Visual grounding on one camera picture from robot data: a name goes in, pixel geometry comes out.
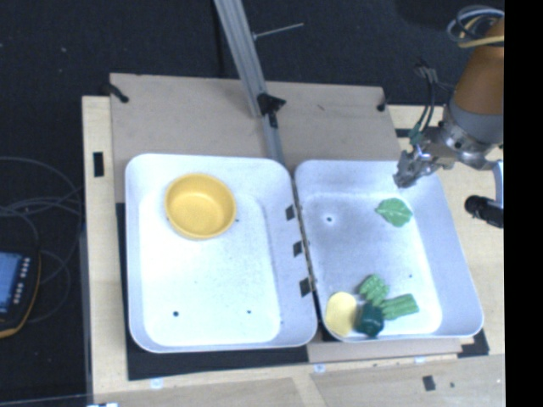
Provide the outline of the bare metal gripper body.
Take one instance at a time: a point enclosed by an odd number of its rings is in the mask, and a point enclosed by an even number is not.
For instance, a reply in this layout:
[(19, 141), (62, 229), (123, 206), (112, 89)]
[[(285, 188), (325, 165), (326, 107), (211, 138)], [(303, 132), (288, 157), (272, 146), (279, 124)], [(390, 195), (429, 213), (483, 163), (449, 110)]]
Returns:
[(417, 143), (417, 159), (434, 169), (451, 169), (458, 162), (475, 170), (491, 170), (495, 160), (487, 154), (495, 146), (480, 142), (450, 120), (426, 128)]

